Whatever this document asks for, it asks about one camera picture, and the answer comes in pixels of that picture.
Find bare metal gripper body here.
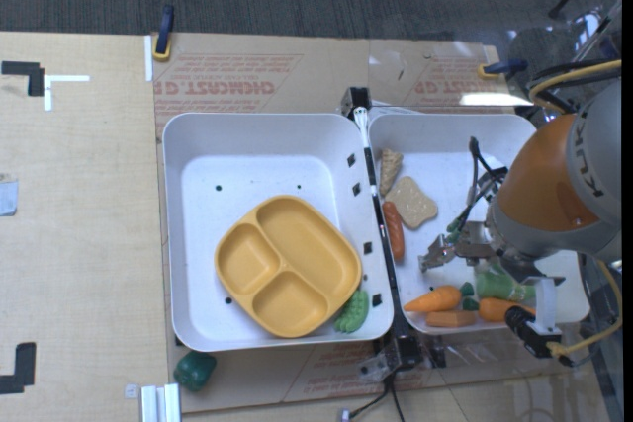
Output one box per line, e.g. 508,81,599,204
453,220,501,262

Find green toy broccoli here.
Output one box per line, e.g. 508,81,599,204
474,261,538,304

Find orange toy carrot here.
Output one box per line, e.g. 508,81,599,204
403,282,476,314
461,295,536,324

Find orange toy sausage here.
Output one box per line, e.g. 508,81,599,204
381,200,407,262

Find tan toy bread slice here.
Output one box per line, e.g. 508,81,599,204
384,175,440,231

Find orange toy stick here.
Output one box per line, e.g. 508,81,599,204
424,309,479,329

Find thin black and white rod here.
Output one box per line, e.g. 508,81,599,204
354,106,403,343

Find tan toy waffle cone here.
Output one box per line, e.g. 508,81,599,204
378,147,405,198

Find light green toy grapes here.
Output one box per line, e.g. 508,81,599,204
332,289,371,334

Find white plastic tray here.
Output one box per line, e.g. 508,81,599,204
367,112,592,337
161,112,396,354

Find yellow divided plate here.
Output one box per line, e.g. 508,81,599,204
213,194,364,340

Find brown cardboard board, red print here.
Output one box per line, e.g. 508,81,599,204
149,31,597,414

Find dark green toy pepper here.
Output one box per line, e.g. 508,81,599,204
172,350,219,393

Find black block with thin wires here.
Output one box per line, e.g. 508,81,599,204
358,333,447,382
339,86,373,118

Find black cylinder on white bracket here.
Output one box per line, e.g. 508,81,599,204
503,276,566,360

